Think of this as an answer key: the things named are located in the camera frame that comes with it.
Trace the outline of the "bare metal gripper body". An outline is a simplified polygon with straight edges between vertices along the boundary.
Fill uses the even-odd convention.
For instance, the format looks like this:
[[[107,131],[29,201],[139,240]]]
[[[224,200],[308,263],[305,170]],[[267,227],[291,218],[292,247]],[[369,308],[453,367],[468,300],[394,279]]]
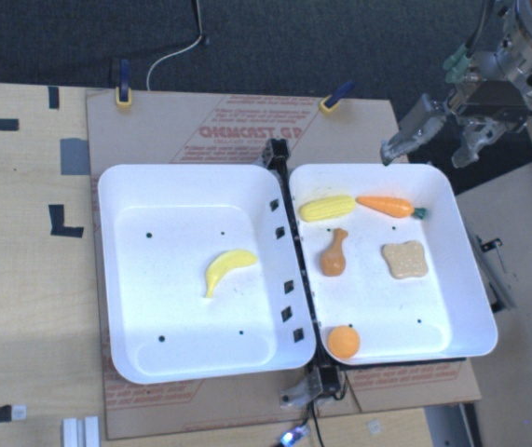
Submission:
[[[519,128],[532,115],[532,25],[507,20],[493,51],[471,57],[450,94],[450,111],[469,120],[492,120]]]

